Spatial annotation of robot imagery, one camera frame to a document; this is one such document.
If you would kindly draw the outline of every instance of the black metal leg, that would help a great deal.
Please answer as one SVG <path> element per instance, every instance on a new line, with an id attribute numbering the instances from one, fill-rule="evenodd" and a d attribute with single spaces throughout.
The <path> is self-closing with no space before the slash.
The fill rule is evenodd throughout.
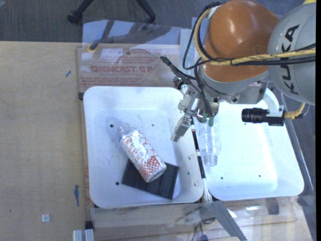
<path id="1" fill-rule="evenodd" d="M 156 18 L 156 15 L 154 11 L 150 8 L 148 3 L 145 0 L 136 0 L 136 2 L 148 14 L 149 20 L 147 21 L 147 23 L 150 23 L 150 24 L 153 23 Z"/>
<path id="2" fill-rule="evenodd" d="M 84 0 L 77 10 L 73 10 L 68 15 L 68 21 L 72 24 L 78 24 L 81 21 L 82 13 L 94 0 Z"/>

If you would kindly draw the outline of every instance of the clear plastic bottle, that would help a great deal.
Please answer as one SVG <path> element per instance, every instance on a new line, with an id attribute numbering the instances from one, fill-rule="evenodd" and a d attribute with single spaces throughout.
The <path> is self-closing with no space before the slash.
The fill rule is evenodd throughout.
<path id="1" fill-rule="evenodd" d="M 208 122 L 199 124 L 197 139 L 204 164 L 206 166 L 217 165 L 217 158 L 222 149 L 218 115 L 214 117 L 214 124 L 212 127 L 208 125 Z"/>
<path id="2" fill-rule="evenodd" d="M 145 182 L 161 176 L 167 166 L 149 140 L 127 123 L 118 128 L 119 143 Z"/>

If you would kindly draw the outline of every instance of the plastic bottle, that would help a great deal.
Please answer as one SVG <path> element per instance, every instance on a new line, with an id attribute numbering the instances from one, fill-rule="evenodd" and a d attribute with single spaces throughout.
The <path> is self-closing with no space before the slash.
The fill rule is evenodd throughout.
<path id="1" fill-rule="evenodd" d="M 145 182 L 151 182 L 165 172 L 165 162 L 140 130 L 123 123 L 118 133 L 121 147 Z"/>
<path id="2" fill-rule="evenodd" d="M 208 125 L 208 122 L 199 124 L 198 143 L 204 164 L 206 166 L 217 165 L 217 159 L 222 149 L 218 115 L 214 117 L 212 127 Z"/>

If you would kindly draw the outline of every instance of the floor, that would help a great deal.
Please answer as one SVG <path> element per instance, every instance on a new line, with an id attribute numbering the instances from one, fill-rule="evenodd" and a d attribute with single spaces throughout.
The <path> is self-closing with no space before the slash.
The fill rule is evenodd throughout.
<path id="1" fill-rule="evenodd" d="M 81 42 L 82 27 L 67 21 L 67 15 L 76 9 L 82 0 L 0 0 L 0 41 L 34 42 Z M 191 27 L 191 18 L 213 1 L 229 0 L 146 0 L 156 14 L 159 25 Z M 304 0 L 254 0 L 284 16 Z M 84 12 L 84 18 L 111 19 L 128 22 L 144 22 L 148 16 L 134 0 L 95 0 Z M 289 109 L 298 103 L 286 98 Z M 304 118 L 293 122 L 299 145 L 311 180 L 306 206 L 307 221 L 315 233 L 315 106 L 311 106 Z"/>

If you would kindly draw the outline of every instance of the wooden table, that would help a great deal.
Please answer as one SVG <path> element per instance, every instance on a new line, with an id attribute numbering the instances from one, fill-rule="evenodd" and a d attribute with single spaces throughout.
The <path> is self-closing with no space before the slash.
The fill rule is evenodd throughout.
<path id="1" fill-rule="evenodd" d="M 79 46 L 0 42 L 1 240 L 72 240 L 85 228 Z M 301 207 L 293 211 L 295 221 L 241 229 L 249 240 L 312 240 Z"/>

